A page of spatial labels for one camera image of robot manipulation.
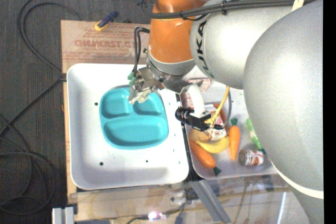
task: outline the can label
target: can label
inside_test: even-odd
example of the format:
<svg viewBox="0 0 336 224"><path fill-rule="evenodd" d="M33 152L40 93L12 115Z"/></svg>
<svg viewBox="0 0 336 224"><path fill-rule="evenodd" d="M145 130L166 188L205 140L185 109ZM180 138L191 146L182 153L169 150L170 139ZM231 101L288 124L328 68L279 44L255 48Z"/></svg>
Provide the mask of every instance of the can label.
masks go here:
<svg viewBox="0 0 336 224"><path fill-rule="evenodd" d="M264 153L262 151L241 150L238 161L243 166L257 166L264 163Z"/></svg>

